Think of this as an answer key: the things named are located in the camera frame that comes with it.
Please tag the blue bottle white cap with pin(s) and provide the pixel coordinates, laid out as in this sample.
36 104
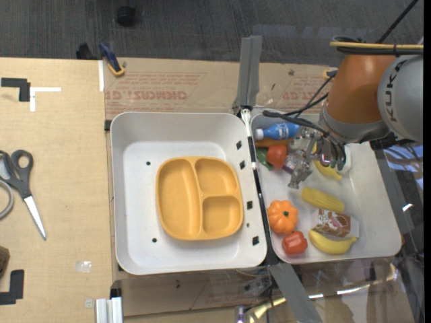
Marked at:
281 130

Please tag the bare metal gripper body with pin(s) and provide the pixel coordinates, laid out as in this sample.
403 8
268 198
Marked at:
311 146

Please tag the red bell pepper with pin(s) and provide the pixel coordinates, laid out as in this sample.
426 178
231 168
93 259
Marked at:
294 243

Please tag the orange divided plate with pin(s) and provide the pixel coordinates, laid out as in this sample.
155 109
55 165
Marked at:
188 197

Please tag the orange pumpkin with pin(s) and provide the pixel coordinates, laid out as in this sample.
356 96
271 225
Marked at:
282 218

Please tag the small yellow banana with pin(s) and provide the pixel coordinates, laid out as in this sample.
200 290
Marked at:
328 172

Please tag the brown and white carton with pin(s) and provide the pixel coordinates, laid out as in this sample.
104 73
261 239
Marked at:
333 223

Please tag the green toy vegetable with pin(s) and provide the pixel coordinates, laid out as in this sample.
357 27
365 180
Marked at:
262 156

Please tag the yellow corn cob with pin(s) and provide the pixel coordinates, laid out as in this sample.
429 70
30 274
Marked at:
322 199

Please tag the white plastic tray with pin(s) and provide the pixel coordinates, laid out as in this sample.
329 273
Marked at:
141 194
367 207

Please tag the orange carrot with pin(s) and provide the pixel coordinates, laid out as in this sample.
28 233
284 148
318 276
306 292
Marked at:
269 142

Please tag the black chair wheel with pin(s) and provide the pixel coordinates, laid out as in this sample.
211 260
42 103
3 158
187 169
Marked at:
125 15

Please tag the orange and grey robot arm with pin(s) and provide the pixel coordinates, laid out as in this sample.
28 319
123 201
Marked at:
357 93

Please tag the grey scissors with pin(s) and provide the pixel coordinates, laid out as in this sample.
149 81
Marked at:
23 183

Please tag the brown cardboard board red print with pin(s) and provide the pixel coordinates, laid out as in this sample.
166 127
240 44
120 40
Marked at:
168 89

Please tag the brown object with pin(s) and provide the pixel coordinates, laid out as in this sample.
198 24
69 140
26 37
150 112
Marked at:
3 261

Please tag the large yellow banana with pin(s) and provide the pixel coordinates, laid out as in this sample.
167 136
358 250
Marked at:
330 246

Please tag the clear plastic bottle purple label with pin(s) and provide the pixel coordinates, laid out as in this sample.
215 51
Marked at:
291 161

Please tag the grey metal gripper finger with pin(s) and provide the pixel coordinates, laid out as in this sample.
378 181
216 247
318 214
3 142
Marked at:
295 179
305 172

